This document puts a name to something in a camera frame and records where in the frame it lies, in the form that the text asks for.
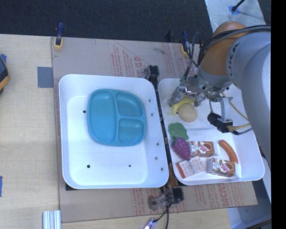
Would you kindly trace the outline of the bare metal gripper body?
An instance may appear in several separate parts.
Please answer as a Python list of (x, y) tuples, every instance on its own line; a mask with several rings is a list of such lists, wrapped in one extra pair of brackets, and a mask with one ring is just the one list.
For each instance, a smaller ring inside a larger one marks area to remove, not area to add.
[(184, 86), (186, 91), (196, 97), (204, 97), (211, 102), (219, 102), (220, 94), (229, 88), (229, 77), (221, 75), (195, 75), (191, 77), (183, 76), (180, 79), (180, 86)]

